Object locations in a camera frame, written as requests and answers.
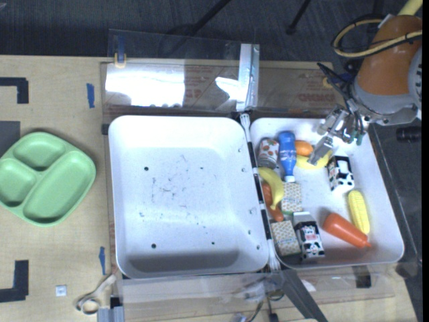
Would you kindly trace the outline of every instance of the green object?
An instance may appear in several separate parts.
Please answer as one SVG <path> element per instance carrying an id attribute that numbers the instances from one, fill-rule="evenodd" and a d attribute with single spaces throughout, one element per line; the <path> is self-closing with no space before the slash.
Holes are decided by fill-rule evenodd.
<path id="1" fill-rule="evenodd" d="M 94 162 L 72 144 L 29 133 L 0 158 L 0 205 L 34 225 L 56 225 L 77 208 L 95 174 Z"/>

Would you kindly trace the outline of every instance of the sink filled with objects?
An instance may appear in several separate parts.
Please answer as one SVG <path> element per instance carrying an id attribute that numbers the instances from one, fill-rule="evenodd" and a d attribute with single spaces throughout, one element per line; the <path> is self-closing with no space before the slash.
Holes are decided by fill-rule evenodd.
<path id="1" fill-rule="evenodd" d="M 260 118 L 246 134 L 224 117 L 116 118 L 109 149 L 122 273 L 397 262 L 404 243 L 369 136 L 360 146 L 334 140 L 312 165 L 321 121 Z"/>

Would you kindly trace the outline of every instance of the yellow pole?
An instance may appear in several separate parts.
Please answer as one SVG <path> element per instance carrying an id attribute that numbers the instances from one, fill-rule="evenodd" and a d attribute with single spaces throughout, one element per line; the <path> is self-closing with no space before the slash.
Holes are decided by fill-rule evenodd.
<path id="1" fill-rule="evenodd" d="M 415 15 L 422 5 L 423 0 L 408 0 L 405 6 L 402 7 L 398 15 Z"/>

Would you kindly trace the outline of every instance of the yellow banana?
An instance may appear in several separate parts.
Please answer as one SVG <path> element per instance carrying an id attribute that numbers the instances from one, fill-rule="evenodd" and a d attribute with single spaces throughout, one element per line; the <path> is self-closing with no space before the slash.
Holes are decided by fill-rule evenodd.
<path id="1" fill-rule="evenodd" d="M 329 158 L 332 155 L 332 152 L 329 151 L 325 154 L 325 156 L 323 156 L 322 158 L 319 159 L 318 162 L 316 162 L 316 165 L 312 165 L 309 164 L 307 162 L 308 157 L 307 156 L 302 156 L 302 155 L 296 155 L 296 166 L 299 168 L 303 168 L 303 169 L 317 169 L 317 168 L 322 168 L 325 167 L 328 164 Z"/>
<path id="2" fill-rule="evenodd" d="M 271 168 L 259 167 L 259 175 L 264 179 L 269 187 L 273 196 L 273 203 L 270 206 L 271 209 L 275 210 L 275 206 L 282 201 L 284 197 L 284 186 L 283 181 Z"/>

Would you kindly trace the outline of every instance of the blue bottle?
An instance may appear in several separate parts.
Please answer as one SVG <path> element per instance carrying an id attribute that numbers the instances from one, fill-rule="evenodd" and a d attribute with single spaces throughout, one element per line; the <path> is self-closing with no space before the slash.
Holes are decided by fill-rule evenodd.
<path id="1" fill-rule="evenodd" d="M 279 137 L 279 157 L 283 166 L 286 182 L 294 182 L 294 167 L 296 164 L 295 135 L 290 131 L 282 132 Z"/>

